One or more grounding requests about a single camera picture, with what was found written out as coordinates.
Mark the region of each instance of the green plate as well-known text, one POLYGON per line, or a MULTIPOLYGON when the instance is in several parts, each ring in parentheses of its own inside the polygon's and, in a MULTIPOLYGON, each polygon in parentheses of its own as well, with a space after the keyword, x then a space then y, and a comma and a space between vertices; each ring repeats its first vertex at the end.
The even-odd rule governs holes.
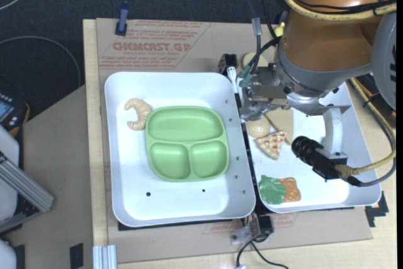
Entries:
POLYGON ((165 180, 209 180, 228 168, 227 134, 222 119, 212 109, 156 109, 147 119, 145 139, 151 167, 165 180))

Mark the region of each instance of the white tray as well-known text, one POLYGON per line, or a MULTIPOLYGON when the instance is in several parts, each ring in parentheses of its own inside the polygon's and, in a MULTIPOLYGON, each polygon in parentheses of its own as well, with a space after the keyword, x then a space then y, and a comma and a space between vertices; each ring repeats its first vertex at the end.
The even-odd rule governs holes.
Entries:
POLYGON ((217 73, 118 72, 105 83, 111 157, 112 206, 126 226, 142 227, 178 222, 223 220, 249 215, 255 194, 241 123, 226 77, 217 73), (227 131, 230 162, 213 180, 172 182, 156 175, 147 157, 145 131, 133 131, 130 98, 153 109, 163 106, 204 106, 215 110, 227 131))
MULTIPOLYGON (((323 105, 351 105, 343 113, 343 144, 342 152, 348 155, 347 164, 352 167, 361 167, 371 164, 372 160, 365 144, 365 140, 358 123, 355 109, 347 85, 342 84, 339 91, 330 93, 321 99, 323 105)), ((304 135, 321 143, 325 136, 323 117, 306 117, 297 110, 293 111, 293 137, 304 135)), ((342 207, 355 207, 372 205, 378 202, 381 196, 380 185, 358 188, 351 186, 343 180, 324 181, 322 177, 312 171, 312 167, 296 158, 291 145, 284 143, 280 157, 275 161, 265 155, 256 144, 256 140, 249 136, 251 154, 254 163, 256 179, 259 182, 262 175, 272 178, 293 177, 301 192, 299 202, 281 204, 263 204, 271 211, 277 213, 334 209, 342 207)), ((357 176, 362 182, 377 179, 375 170, 364 172, 357 176)))

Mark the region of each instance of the yellow cable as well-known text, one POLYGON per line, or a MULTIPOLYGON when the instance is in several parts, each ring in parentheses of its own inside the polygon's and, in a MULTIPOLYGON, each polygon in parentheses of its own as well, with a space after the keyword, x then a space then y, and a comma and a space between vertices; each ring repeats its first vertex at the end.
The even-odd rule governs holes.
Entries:
POLYGON ((294 0, 285 0, 285 2, 299 14, 317 20, 329 20, 329 21, 364 20, 374 16, 381 16, 383 14, 397 11, 397 4, 395 3, 379 7, 375 10, 375 12, 369 9, 367 11, 355 14, 334 14, 334 13, 323 14, 323 13, 316 13, 315 11, 311 11, 307 8, 304 8, 301 5, 297 4, 294 0))
MULTIPOLYGON (((360 85, 355 80, 355 78, 350 79, 350 81, 351 84, 354 86, 354 89, 357 90, 357 93, 366 101, 368 97, 365 95, 364 91, 360 88, 360 85)), ((350 177, 351 175, 358 175, 360 173, 363 173, 364 171, 369 171, 371 169, 380 167, 386 164, 387 162, 393 160, 394 157, 396 157, 396 136, 392 127, 389 125, 386 119, 380 114, 380 112, 375 108, 375 106, 371 102, 367 103, 367 107, 369 107, 369 109, 374 113, 379 122, 387 129, 387 132, 390 134, 393 147, 392 152, 387 157, 381 159, 380 161, 359 168, 352 168, 347 165, 336 165, 335 169, 341 173, 342 178, 347 178, 350 177)))

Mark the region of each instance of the blue clip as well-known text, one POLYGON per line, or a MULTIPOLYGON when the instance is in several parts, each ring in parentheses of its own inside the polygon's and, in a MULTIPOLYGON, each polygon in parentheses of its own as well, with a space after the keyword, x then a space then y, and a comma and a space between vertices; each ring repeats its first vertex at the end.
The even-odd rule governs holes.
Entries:
POLYGON ((116 24, 115 34, 119 36, 126 36, 126 19, 128 16, 128 2, 124 1, 120 5, 120 14, 119 14, 119 21, 116 24))

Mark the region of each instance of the black device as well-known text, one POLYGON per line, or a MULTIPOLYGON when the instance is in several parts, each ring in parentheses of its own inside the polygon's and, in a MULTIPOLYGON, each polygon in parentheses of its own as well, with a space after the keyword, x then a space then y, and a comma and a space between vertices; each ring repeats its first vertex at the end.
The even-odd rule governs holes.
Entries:
POLYGON ((24 100, 0 88, 0 124, 15 136, 28 120, 30 107, 24 100))

